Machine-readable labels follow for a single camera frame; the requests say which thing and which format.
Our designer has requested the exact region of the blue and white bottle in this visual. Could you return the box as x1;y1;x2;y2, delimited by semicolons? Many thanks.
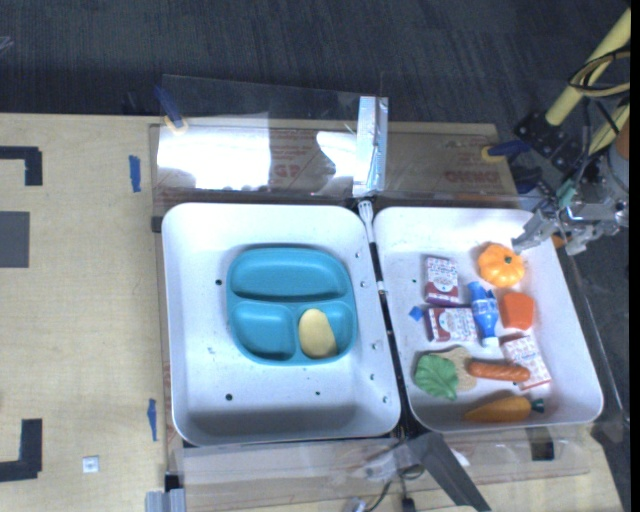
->
466;280;502;349

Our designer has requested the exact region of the green lettuce leaf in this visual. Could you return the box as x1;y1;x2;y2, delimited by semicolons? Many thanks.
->
413;353;460;402

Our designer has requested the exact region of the white plastic tray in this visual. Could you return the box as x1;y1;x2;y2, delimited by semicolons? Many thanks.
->
372;205;605;435
160;201;403;448

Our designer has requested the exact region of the blue divided plate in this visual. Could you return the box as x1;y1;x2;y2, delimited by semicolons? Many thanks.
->
225;245;359;365

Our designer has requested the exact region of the orange carrot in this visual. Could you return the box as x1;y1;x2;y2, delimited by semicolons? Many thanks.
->
462;395;546;424

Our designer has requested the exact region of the orange pumpkin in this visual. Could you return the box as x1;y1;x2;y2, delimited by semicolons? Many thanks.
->
476;241;527;289

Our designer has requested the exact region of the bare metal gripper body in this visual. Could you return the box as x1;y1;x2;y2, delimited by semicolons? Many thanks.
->
553;191;630;240

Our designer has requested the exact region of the orange block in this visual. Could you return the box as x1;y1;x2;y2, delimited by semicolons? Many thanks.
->
499;291;537;332

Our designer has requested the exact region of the yellow potato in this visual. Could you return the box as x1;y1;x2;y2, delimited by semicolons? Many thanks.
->
297;307;339;360

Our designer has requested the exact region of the red and white carton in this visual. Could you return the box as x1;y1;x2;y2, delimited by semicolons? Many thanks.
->
423;255;462;308
499;333;553;392
423;305;479;344

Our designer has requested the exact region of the orange brown sausage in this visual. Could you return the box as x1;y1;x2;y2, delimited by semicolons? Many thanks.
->
466;359;532;384

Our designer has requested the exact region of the thin black and white rod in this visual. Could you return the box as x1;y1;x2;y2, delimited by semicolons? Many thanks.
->
357;199;407;435

